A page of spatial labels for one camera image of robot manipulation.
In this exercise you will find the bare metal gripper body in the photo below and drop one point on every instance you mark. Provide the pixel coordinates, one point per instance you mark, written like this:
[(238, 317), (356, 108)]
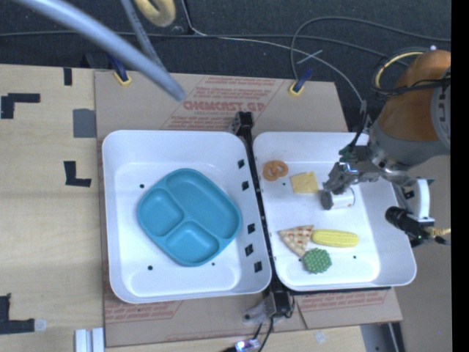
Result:
[(366, 167)]

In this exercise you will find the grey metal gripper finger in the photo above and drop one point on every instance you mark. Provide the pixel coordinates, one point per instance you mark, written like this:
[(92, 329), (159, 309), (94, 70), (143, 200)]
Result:
[(331, 180), (347, 182)]

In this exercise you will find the white can with grey lid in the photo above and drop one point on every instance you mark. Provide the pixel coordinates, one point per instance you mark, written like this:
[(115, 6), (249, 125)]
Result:
[(342, 201)]

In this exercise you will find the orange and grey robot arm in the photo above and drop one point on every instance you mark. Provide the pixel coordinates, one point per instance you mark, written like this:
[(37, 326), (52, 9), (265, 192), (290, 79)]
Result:
[(410, 112)]

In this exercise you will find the yellow corn cob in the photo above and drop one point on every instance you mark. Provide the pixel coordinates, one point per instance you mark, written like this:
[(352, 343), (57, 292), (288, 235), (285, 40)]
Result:
[(335, 238)]

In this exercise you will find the orange pretzel biscuit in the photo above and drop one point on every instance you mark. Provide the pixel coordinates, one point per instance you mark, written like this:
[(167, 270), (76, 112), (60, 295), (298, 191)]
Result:
[(270, 176)]

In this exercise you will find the white plastic tray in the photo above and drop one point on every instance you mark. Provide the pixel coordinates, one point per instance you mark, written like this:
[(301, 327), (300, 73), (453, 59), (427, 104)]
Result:
[(373, 240), (124, 215)]

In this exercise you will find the pizza slice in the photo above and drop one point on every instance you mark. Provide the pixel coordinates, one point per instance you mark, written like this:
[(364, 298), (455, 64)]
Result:
[(295, 238)]

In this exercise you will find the thin black rod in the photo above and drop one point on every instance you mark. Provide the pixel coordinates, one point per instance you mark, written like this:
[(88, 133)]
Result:
[(261, 200)]

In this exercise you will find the green grapes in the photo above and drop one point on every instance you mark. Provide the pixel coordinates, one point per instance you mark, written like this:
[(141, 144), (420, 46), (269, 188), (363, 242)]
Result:
[(317, 261)]

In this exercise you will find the blue divided plate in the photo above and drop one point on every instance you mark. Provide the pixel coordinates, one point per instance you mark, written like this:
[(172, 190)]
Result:
[(190, 215)]

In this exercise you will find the brown cardboard board red print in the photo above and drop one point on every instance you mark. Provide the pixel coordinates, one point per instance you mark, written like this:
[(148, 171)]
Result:
[(205, 97)]

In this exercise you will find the black cylinder on white bracket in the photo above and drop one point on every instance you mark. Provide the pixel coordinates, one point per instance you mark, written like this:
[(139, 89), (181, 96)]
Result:
[(403, 220)]

